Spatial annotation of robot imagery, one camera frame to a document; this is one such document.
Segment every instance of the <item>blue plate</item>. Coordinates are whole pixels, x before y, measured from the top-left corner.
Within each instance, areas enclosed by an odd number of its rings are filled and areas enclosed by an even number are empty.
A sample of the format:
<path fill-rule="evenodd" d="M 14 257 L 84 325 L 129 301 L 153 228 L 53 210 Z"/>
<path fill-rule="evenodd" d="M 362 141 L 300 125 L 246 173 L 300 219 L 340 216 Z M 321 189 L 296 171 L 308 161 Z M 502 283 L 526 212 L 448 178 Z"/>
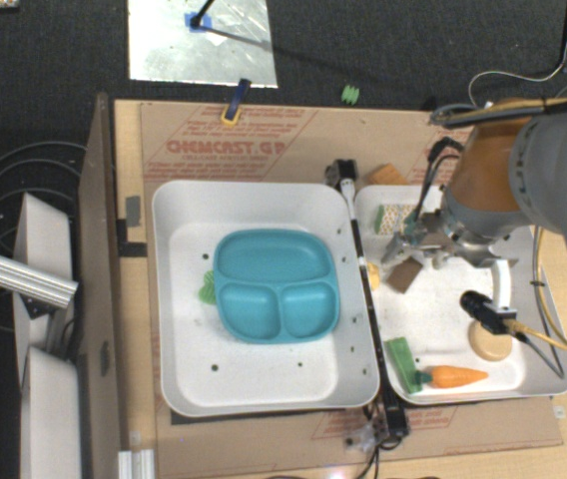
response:
<path fill-rule="evenodd" d="M 232 233 L 215 250 L 214 275 L 220 317 L 239 339 L 305 342 L 331 332 L 338 321 L 332 256 L 309 233 Z"/>

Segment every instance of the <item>black floor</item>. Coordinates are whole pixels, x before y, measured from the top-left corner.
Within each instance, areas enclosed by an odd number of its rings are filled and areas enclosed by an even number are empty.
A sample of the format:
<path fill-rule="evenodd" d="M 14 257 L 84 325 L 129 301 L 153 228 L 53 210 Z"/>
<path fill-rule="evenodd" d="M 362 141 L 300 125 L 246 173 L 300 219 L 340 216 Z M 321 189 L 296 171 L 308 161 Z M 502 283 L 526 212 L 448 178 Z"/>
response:
<path fill-rule="evenodd" d="M 547 74 L 557 63 L 567 0 L 268 0 L 280 88 L 252 90 L 252 103 L 339 106 L 345 84 L 359 105 L 431 109 L 467 102 L 467 84 L 485 70 Z M 220 87 L 128 79 L 127 0 L 22 0 L 0 14 L 0 157 L 36 142 L 86 141 L 95 95 L 225 101 Z M 551 96 L 567 84 L 501 77 L 477 82 L 480 103 L 504 96 Z M 14 161 L 44 158 L 81 166 L 81 152 L 38 148 Z M 10 165 L 6 160 L 0 165 Z M 0 179 L 15 187 L 73 195 L 73 175 L 26 165 Z M 42 196 L 70 212 L 59 196 Z M 15 226 L 19 198 L 0 206 L 0 235 Z M 10 235 L 4 238 L 10 244 Z M 0 300 L 0 324 L 11 326 Z M 17 477 L 19 392 L 12 335 L 0 330 L 0 478 Z"/>

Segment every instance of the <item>round beige object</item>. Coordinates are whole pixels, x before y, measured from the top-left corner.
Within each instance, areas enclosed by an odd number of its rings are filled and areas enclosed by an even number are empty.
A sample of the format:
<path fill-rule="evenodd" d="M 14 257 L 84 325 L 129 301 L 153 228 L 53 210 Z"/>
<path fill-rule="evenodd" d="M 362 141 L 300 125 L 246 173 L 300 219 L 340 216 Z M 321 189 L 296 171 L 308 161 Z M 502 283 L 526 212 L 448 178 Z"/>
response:
<path fill-rule="evenodd" d="M 485 360 L 497 362 L 512 352 L 510 335 L 493 335 L 481 326 L 478 321 L 472 322 L 468 332 L 470 346 L 474 352 Z"/>

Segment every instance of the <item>orange carrot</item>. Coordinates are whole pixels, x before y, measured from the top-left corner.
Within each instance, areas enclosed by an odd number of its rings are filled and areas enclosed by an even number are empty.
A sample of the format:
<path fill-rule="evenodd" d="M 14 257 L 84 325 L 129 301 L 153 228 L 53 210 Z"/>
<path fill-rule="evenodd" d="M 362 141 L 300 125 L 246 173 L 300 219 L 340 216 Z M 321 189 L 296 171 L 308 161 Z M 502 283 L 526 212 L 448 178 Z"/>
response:
<path fill-rule="evenodd" d="M 485 371 L 452 365 L 437 365 L 432 367 L 429 373 L 432 376 L 430 383 L 438 388 L 460 387 L 485 379 L 488 376 Z"/>

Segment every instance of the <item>blue clip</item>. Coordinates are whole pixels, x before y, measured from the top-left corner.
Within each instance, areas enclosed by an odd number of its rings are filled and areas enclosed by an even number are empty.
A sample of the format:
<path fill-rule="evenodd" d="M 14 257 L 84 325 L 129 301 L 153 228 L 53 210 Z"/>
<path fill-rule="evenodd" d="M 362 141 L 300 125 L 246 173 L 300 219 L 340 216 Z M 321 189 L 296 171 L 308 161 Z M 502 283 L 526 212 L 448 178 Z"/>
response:
<path fill-rule="evenodd" d="M 195 18 L 195 16 L 197 16 L 196 12 L 187 12 L 184 15 L 184 18 L 186 19 L 186 26 L 188 27 L 188 29 L 193 32 L 193 33 L 201 33 L 201 32 L 206 32 L 207 28 L 213 28 L 213 18 L 211 18 L 208 14 L 205 14 L 202 17 L 202 23 L 200 24 L 199 27 L 193 27 L 191 26 L 191 20 L 193 18 Z"/>
<path fill-rule="evenodd" d="M 246 78 L 241 78 L 240 82 L 235 89 L 231 102 L 224 108 L 222 112 L 222 122 L 228 126 L 234 126 L 240 118 L 242 109 L 240 108 L 241 102 L 246 97 L 251 81 Z"/>

